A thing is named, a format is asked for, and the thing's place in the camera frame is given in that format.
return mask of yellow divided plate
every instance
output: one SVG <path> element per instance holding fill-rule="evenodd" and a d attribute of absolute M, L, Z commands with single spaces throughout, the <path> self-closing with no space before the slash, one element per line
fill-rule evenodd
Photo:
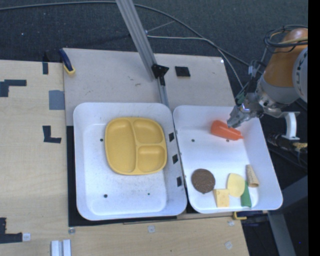
<path fill-rule="evenodd" d="M 105 152 L 109 166 L 123 175 L 153 174 L 167 163 L 162 127 L 142 117 L 120 117 L 105 128 Z"/>

